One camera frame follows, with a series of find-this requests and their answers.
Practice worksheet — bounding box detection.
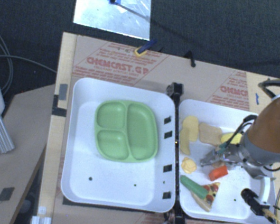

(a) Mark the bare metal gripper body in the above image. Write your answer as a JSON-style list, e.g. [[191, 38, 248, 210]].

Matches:
[[214, 143, 280, 183]]

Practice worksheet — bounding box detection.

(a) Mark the orange carrot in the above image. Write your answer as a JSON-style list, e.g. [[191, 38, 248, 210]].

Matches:
[[207, 162, 230, 184]]

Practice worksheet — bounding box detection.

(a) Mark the yellow pasta piece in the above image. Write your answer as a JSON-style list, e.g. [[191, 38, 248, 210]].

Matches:
[[179, 156, 199, 176]]

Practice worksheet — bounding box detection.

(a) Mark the yellow banana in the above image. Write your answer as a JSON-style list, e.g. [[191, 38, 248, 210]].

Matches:
[[220, 129, 244, 147]]

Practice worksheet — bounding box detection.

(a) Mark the tan bread slice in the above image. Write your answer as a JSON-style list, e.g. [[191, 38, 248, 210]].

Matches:
[[195, 122, 225, 148]]

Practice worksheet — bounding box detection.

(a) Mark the green pickle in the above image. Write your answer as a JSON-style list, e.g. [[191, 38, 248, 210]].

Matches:
[[176, 174, 212, 201]]

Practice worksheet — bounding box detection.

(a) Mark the thin black rod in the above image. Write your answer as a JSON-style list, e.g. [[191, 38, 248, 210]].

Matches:
[[153, 95, 200, 218]]

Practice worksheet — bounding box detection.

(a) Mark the pizza slice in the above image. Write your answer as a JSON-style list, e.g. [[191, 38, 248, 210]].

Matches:
[[188, 178, 221, 214]]

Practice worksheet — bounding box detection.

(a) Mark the white plastic tray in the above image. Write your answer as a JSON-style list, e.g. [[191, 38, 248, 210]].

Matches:
[[53, 75, 195, 220], [160, 97, 280, 224]]

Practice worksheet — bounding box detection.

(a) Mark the green divided plate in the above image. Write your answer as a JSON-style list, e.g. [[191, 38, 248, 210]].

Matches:
[[87, 95, 166, 169]]

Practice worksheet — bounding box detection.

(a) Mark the brown cardboard board red print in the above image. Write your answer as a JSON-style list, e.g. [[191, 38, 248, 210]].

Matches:
[[44, 34, 280, 224]]

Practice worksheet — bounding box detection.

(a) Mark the black cylinder on white bracket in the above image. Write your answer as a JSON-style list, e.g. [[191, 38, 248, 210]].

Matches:
[[237, 172, 277, 219]]

